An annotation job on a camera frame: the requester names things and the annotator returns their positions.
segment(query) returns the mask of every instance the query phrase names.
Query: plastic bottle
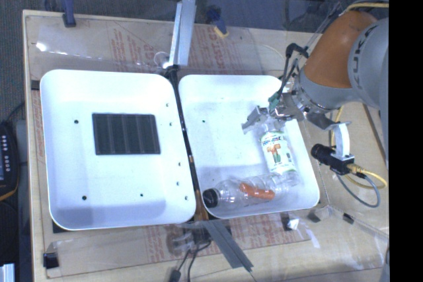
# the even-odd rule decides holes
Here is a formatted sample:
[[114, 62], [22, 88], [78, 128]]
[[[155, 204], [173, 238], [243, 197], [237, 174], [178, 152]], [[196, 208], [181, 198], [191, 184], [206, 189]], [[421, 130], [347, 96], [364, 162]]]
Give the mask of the plastic bottle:
[[300, 183], [283, 126], [269, 118], [256, 132], [269, 174], [221, 181], [203, 192], [207, 208], [235, 209], [280, 199]]
[[284, 125], [278, 120], [268, 118], [258, 128], [257, 133], [269, 171], [280, 174], [281, 180], [287, 187], [299, 184], [300, 177], [293, 161]]
[[203, 192], [203, 200], [207, 208], [236, 209], [280, 199], [290, 188], [281, 174], [273, 172], [220, 181]]

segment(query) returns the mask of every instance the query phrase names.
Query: black bottle cap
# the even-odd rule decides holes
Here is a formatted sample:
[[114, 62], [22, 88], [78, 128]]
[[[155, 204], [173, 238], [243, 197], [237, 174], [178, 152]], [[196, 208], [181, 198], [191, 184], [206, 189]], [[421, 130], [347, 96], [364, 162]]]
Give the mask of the black bottle cap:
[[205, 190], [203, 192], [203, 200], [207, 208], [214, 208], [219, 202], [219, 193], [214, 188]]

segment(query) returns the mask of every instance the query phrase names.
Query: black electronic device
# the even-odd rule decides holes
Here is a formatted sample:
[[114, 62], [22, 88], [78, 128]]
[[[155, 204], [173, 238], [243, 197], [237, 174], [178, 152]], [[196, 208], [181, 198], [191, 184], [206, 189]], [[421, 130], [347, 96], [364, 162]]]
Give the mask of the black electronic device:
[[19, 156], [11, 128], [0, 123], [0, 201], [12, 195], [18, 187]]

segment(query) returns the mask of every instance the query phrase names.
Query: white tray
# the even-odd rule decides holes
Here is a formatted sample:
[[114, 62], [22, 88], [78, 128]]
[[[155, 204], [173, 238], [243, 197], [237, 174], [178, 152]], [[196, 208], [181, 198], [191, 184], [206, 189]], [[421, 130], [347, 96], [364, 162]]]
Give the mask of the white tray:
[[[60, 227], [160, 225], [193, 216], [190, 168], [168, 80], [54, 70], [42, 77], [40, 92], [49, 207]], [[161, 153], [96, 155], [92, 113], [153, 114]]]
[[[180, 99], [200, 190], [228, 178], [268, 173], [260, 143], [241, 124], [255, 106], [268, 106], [268, 98], [281, 82], [269, 75], [187, 75], [179, 83]], [[296, 120], [286, 123], [293, 159], [302, 179], [289, 197], [234, 211], [208, 209], [226, 219], [298, 209], [319, 201], [319, 187]]]

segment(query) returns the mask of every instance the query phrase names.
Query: yellow cable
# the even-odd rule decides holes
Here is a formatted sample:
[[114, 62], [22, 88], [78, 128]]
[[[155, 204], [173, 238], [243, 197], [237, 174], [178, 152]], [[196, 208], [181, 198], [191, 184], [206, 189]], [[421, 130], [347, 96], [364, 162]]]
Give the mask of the yellow cable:
[[356, 3], [349, 5], [344, 12], [348, 12], [351, 9], [355, 9], [356, 7], [382, 7], [382, 8], [389, 8], [388, 3]]
[[[370, 175], [370, 176], [373, 176], [374, 178], [377, 178], [380, 182], [382, 182], [381, 186], [376, 186], [377, 189], [381, 190], [381, 189], [388, 186], [388, 183], [386, 182], [386, 180], [384, 178], [382, 178], [380, 175], [373, 173], [373, 172], [370, 172], [369, 170], [366, 170], [363, 167], [358, 166], [358, 164], [350, 163], [350, 164], [347, 164], [346, 166], [347, 166], [347, 168], [349, 168], [351, 170], [352, 174], [362, 173], [362, 174]], [[353, 180], [349, 176], [347, 176], [346, 178], [349, 179], [349, 181], [355, 183], [359, 187], [366, 188], [366, 189], [369, 189], [369, 190], [373, 189], [373, 187], [371, 187], [371, 186], [363, 185], [359, 182], [356, 182], [355, 180]]]

